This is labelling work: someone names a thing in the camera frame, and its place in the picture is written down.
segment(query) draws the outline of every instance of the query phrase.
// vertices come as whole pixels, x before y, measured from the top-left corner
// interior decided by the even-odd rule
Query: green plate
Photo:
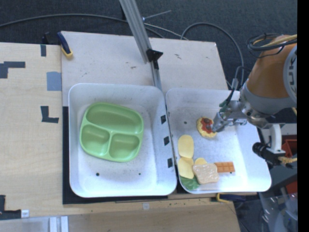
[[[143,133],[144,121],[137,111],[97,102],[90,105],[84,114],[79,139],[89,155],[125,162],[138,155]]]

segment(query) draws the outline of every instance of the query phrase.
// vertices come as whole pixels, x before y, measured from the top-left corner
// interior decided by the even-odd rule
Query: orange wafer
[[[235,172],[232,161],[214,162],[214,164],[217,166],[218,173]]]

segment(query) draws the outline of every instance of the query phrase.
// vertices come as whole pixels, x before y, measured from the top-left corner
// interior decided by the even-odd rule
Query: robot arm
[[[285,39],[287,36],[279,36],[265,45],[273,46],[273,49],[263,51],[259,56],[240,89],[240,98],[232,101],[232,90],[231,95],[220,104],[221,109],[213,119],[212,126],[213,132],[247,122],[260,129],[271,128],[272,138],[276,138],[277,143],[273,140],[272,147],[256,143],[253,151],[274,165],[280,163],[278,157],[284,155],[284,151],[281,150],[281,134],[278,136],[280,128],[270,125],[266,118],[283,108],[297,107],[297,44],[276,43],[285,42]]]

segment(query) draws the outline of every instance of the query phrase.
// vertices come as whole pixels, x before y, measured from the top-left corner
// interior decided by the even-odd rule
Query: red sauce
[[[201,120],[202,123],[202,130],[207,133],[212,133],[211,124],[212,121],[209,118],[204,118]]]

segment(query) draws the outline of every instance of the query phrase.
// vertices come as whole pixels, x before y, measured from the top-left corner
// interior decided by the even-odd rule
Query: white tray
[[[206,139],[197,131],[197,120],[206,116],[214,118],[230,91],[208,89],[173,88],[166,94],[169,125],[172,134],[174,153],[178,162],[178,139],[183,134],[194,140],[193,160],[203,157],[208,163],[232,161],[235,172],[220,173],[216,183],[200,185],[193,194],[217,192],[262,192],[269,189],[271,177],[268,166],[262,158],[252,151],[252,145],[259,142],[255,126],[227,127],[214,138]],[[235,92],[233,99],[239,97]]]
[[[144,120],[139,154],[129,162],[88,155],[79,143],[84,112],[95,102],[109,102],[138,111]],[[163,93],[153,86],[76,84],[69,91],[70,186],[78,196],[164,196],[177,184]]]

